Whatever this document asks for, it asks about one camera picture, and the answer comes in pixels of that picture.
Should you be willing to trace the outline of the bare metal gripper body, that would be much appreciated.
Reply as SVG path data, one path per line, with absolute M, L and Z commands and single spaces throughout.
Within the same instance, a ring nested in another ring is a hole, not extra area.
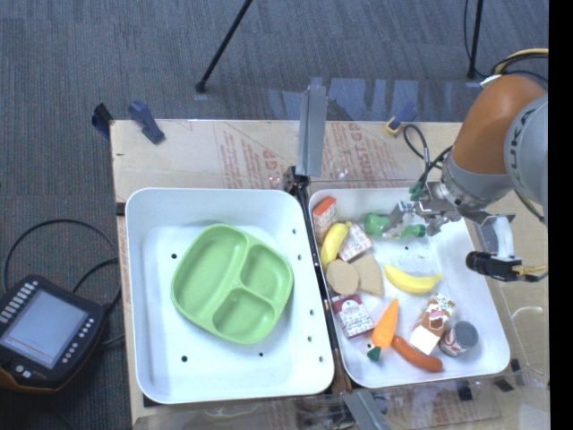
M 412 203 L 414 212 L 429 225 L 442 225 L 460 219 L 482 225 L 490 217 L 485 210 L 491 203 L 491 189 L 483 183 L 418 181 L 412 185 Z

